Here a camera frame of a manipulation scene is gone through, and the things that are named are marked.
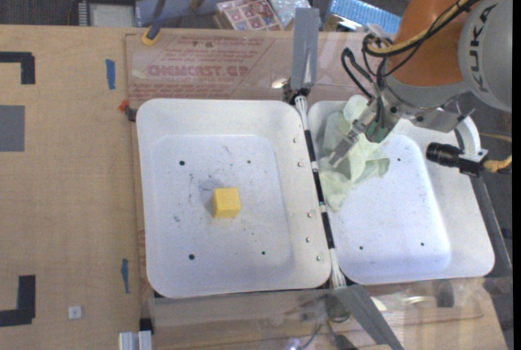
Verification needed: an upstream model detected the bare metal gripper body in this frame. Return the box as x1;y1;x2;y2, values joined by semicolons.
351;94;404;139

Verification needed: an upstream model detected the black cylinder on white bracket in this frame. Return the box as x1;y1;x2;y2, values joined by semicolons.
426;116;490;179

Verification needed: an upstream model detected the white plastic tray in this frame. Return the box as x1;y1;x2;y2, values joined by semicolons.
307;99;497;287
135;98;333;300

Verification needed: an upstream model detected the thin black and white rod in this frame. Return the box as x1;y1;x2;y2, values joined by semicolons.
294;94;348;289

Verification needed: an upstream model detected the brown cardboard board red print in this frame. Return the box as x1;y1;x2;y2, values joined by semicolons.
124;27;508;350

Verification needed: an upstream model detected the yellow cube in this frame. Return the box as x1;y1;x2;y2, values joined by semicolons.
210;186;242;220

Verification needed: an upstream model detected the pale green cloth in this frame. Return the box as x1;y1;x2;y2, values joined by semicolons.
317;94;392;212

